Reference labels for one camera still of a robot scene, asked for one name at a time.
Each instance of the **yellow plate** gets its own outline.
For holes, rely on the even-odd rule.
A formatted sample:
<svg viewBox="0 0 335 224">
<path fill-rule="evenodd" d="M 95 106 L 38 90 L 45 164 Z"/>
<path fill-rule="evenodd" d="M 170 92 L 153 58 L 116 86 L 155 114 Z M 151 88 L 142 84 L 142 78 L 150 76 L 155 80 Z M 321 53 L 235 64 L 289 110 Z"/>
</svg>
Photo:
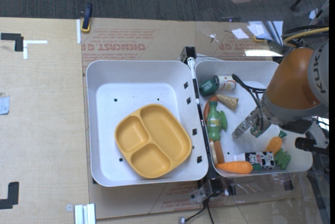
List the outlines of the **yellow plate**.
<svg viewBox="0 0 335 224">
<path fill-rule="evenodd" d="M 187 132 L 164 106 L 150 104 L 124 118 L 115 141 L 131 167 L 145 178 L 157 178 L 183 163 L 192 150 Z"/>
</svg>

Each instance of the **toy ice cream cone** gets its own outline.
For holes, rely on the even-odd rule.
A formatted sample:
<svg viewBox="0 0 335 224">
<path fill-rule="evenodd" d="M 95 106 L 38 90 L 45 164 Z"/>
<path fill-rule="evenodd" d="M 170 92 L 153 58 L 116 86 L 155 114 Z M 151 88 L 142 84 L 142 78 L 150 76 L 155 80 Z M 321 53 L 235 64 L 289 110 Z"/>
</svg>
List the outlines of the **toy ice cream cone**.
<svg viewBox="0 0 335 224">
<path fill-rule="evenodd" d="M 216 96 L 218 97 L 219 101 L 222 104 L 226 105 L 228 108 L 236 109 L 237 102 L 239 101 L 237 97 L 226 96 L 221 94 L 217 94 Z"/>
</svg>

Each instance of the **soda can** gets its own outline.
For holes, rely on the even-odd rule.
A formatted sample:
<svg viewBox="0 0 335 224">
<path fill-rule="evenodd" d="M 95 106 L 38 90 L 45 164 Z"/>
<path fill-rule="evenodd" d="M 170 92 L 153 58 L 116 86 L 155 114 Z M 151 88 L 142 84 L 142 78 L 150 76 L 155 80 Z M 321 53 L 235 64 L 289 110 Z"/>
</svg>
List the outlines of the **soda can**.
<svg viewBox="0 0 335 224">
<path fill-rule="evenodd" d="M 213 81 L 218 90 L 234 90 L 236 88 L 236 81 L 230 75 L 215 75 Z"/>
</svg>

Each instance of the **orange carrot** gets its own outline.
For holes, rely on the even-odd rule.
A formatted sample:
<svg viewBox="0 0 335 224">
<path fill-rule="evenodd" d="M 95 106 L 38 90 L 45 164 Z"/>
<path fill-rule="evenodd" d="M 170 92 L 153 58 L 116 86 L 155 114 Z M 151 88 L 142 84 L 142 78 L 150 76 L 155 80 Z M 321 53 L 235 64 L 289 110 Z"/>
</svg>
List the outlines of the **orange carrot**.
<svg viewBox="0 0 335 224">
<path fill-rule="evenodd" d="M 275 155 L 280 148 L 282 147 L 283 144 L 283 137 L 286 136 L 286 133 L 284 133 L 283 131 L 279 132 L 279 135 L 277 137 L 273 137 L 267 147 L 266 147 L 266 151 L 272 151 L 273 155 Z"/>
<path fill-rule="evenodd" d="M 206 103 L 206 106 L 204 108 L 204 120 L 205 120 L 205 123 L 207 124 L 207 116 L 208 116 L 208 113 L 209 113 L 209 102 L 210 101 L 218 101 L 218 97 L 216 95 L 212 96 L 209 98 L 209 100 L 207 101 Z"/>
<path fill-rule="evenodd" d="M 216 168 L 238 173 L 238 174 L 249 174 L 252 171 L 252 164 L 247 161 L 233 161 L 233 162 L 227 162 L 227 163 L 218 163 Z"/>
</svg>

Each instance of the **table surface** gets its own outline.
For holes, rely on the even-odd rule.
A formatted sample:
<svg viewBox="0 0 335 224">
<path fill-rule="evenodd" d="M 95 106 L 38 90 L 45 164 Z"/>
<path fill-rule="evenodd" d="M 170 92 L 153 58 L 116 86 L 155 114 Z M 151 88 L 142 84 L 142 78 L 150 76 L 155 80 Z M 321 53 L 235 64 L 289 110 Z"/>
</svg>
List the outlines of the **table surface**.
<svg viewBox="0 0 335 224">
<path fill-rule="evenodd" d="M 194 45 L 200 54 L 220 57 L 224 50 L 227 52 L 227 44 L 233 43 L 232 38 L 212 38 L 211 34 L 230 32 L 232 26 L 246 29 L 242 23 L 131 19 L 92 19 L 91 28 L 156 30 L 150 36 L 138 34 L 143 52 L 117 55 L 110 50 L 109 58 L 176 60 L 185 46 Z M 0 210 L 1 223 L 73 223 L 73 212 L 66 206 L 86 205 L 93 199 L 98 200 L 98 223 L 177 223 L 179 217 L 198 211 L 143 214 L 141 199 L 132 201 L 130 193 L 115 192 L 104 200 L 103 194 L 92 189 L 83 78 L 90 62 L 106 56 L 97 47 L 89 54 L 90 39 L 102 37 L 82 34 L 79 43 L 77 20 L 70 19 L 2 18 L 0 32 L 20 33 L 29 41 L 47 41 L 28 44 L 27 59 L 14 51 L 13 41 L 0 41 L 0 92 L 10 96 L 9 114 L 0 116 L 0 199 L 6 199 L 10 182 L 19 182 L 18 204 Z M 214 46 L 203 48 L 201 44 Z M 307 172 L 293 174 L 291 180 L 293 194 L 286 198 L 275 192 L 273 199 L 252 203 L 244 203 L 243 195 L 228 197 L 226 206 L 210 208 L 214 222 L 323 223 Z M 117 208 L 118 202 L 124 207 Z M 119 217 L 108 218 L 121 211 Z M 207 222 L 207 211 L 192 220 Z"/>
</svg>

